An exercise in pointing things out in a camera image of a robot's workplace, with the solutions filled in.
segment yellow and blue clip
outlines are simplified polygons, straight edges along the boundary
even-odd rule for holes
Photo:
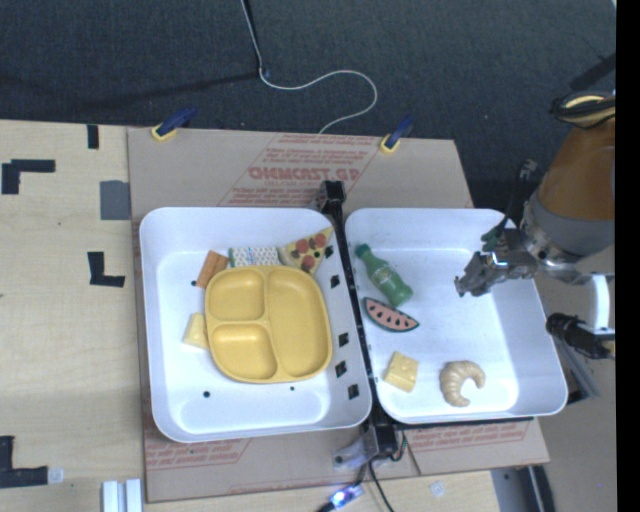
[[[380,150],[387,155],[393,153],[396,149],[398,149],[398,144],[400,144],[400,138],[406,137],[409,135],[411,130],[413,129],[413,117],[407,114],[404,116],[398,127],[384,137],[380,141]]]
[[[171,115],[166,121],[151,129],[151,135],[158,142],[164,142],[176,134],[176,128],[189,125],[196,116],[198,109],[194,107],[182,108]]]

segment toy bottle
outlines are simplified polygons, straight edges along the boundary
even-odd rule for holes
[[[392,306],[397,307],[411,298],[413,290],[391,268],[389,262],[375,256],[367,244],[356,248],[356,256],[367,267],[367,275],[371,282],[385,294]]]

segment white cable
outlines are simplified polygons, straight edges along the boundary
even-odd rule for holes
[[[366,114],[378,102],[378,89],[376,88],[376,84],[373,83],[373,80],[371,80],[364,73],[360,73],[359,71],[354,71],[352,69],[339,69],[337,71],[331,71],[331,72],[326,73],[326,74],[316,78],[315,80],[311,80],[311,82],[303,84],[303,85],[287,87],[287,86],[277,85],[277,84],[271,83],[264,76],[264,73],[263,73],[263,70],[262,70],[262,54],[260,53],[260,48],[258,48],[258,41],[256,40],[256,36],[253,33],[253,27],[251,26],[251,20],[249,18],[249,13],[247,12],[247,8],[246,8],[246,5],[244,3],[244,0],[240,0],[240,4],[242,5],[242,12],[244,13],[244,17],[245,17],[245,20],[247,22],[247,27],[249,28],[249,34],[251,35],[251,42],[253,43],[253,48],[254,48],[254,50],[256,52],[256,56],[258,57],[258,74],[260,75],[260,80],[262,80],[262,82],[265,85],[268,85],[269,87],[272,87],[273,89],[277,89],[277,90],[280,90],[280,91],[300,91],[302,89],[306,89],[307,87],[311,87],[312,85],[315,85],[318,82],[320,82],[321,80],[324,80],[325,78],[329,78],[330,76],[334,76],[334,75],[355,75],[355,76],[358,76],[358,77],[364,79],[371,86],[371,89],[373,90],[373,100],[371,101],[371,103],[369,104],[369,106],[367,108],[365,108],[364,110],[361,110],[359,112],[356,112],[355,114],[349,114],[347,116],[343,116],[343,117],[340,117],[338,119],[335,119],[335,120],[331,121],[330,123],[326,124],[322,128],[322,130],[320,130],[319,133],[324,133],[324,131],[327,128],[329,128],[330,126],[333,126],[334,124],[338,124],[338,123],[340,123],[342,121],[346,121],[347,119],[352,119],[354,117],[358,117],[358,116],[361,116],[363,114]]]

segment watermelon slice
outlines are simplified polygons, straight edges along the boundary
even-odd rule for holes
[[[371,320],[388,331],[407,332],[420,325],[417,320],[399,309],[370,297],[365,297],[364,309]]]

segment pizza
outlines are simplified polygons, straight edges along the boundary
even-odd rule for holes
[[[327,250],[333,227],[328,227],[304,238],[299,238],[283,247],[278,247],[280,261],[314,275]]]

